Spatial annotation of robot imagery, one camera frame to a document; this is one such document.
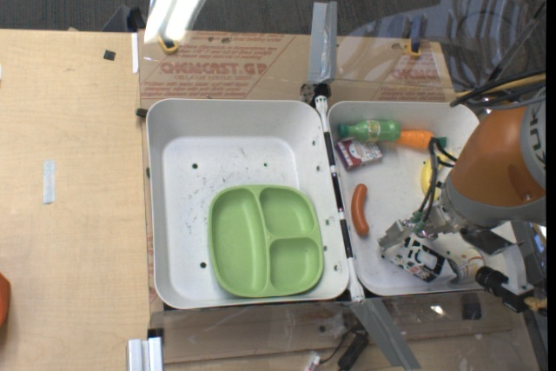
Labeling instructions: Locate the black cylinder on white bracket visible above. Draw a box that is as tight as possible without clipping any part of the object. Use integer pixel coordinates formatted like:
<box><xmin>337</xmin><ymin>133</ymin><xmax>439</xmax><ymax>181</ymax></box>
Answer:
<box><xmin>473</xmin><ymin>241</ymin><xmax>539</xmax><ymax>314</ymax></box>

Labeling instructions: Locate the orange sausage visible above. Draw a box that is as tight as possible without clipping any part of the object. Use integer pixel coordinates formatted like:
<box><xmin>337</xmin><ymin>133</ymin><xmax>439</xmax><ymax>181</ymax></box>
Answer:
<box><xmin>350</xmin><ymin>183</ymin><xmax>371</xmax><ymax>237</ymax></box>

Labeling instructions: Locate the green divided plate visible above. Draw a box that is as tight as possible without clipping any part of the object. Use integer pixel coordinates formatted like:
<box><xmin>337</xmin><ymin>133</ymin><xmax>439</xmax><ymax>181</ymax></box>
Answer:
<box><xmin>208</xmin><ymin>184</ymin><xmax>325</xmax><ymax>299</ymax></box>

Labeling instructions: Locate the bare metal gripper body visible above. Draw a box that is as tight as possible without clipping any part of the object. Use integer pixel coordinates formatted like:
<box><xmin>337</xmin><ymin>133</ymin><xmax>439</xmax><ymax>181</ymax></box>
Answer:
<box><xmin>401</xmin><ymin>203</ymin><xmax>471</xmax><ymax>238</ymax></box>

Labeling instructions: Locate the orange carrot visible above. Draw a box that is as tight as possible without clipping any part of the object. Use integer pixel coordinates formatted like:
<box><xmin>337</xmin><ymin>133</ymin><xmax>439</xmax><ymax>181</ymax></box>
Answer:
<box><xmin>394</xmin><ymin>129</ymin><xmax>447</xmax><ymax>151</ymax></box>

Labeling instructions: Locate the white plastic tray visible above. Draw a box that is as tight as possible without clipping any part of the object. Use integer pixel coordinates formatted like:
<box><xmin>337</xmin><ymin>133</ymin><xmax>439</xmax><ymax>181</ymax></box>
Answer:
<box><xmin>145</xmin><ymin>98</ymin><xmax>351</xmax><ymax>310</ymax></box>
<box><xmin>326</xmin><ymin>100</ymin><xmax>525</xmax><ymax>298</ymax></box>

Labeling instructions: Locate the white can with orange print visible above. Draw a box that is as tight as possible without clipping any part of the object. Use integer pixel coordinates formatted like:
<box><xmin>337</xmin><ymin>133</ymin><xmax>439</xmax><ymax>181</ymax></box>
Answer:
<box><xmin>450</xmin><ymin>249</ymin><xmax>486</xmax><ymax>284</ymax></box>

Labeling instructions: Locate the black and white carton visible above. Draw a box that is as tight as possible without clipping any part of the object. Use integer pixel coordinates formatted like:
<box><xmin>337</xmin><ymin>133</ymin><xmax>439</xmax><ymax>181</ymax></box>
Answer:
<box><xmin>383</xmin><ymin>233</ymin><xmax>458</xmax><ymax>284</ymax></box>

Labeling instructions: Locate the green plastic bottle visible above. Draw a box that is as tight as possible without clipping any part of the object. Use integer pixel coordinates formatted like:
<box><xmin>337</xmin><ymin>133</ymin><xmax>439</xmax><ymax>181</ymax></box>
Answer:
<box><xmin>337</xmin><ymin>119</ymin><xmax>402</xmax><ymax>143</ymax></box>

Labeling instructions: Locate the thin black and white rod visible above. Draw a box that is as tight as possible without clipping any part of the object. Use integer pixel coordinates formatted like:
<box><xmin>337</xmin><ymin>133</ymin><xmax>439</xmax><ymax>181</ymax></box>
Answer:
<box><xmin>314</xmin><ymin>96</ymin><xmax>365</xmax><ymax>303</ymax></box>

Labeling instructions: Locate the yellow banana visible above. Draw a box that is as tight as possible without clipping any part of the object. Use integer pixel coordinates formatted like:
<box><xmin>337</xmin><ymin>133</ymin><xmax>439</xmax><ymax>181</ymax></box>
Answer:
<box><xmin>420</xmin><ymin>151</ymin><xmax>455</xmax><ymax>197</ymax></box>

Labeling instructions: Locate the brown cardboard board red print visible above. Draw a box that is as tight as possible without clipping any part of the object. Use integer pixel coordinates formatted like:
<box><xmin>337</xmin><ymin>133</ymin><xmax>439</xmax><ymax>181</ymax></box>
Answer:
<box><xmin>137</xmin><ymin>30</ymin><xmax>514</xmax><ymax>364</ymax></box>

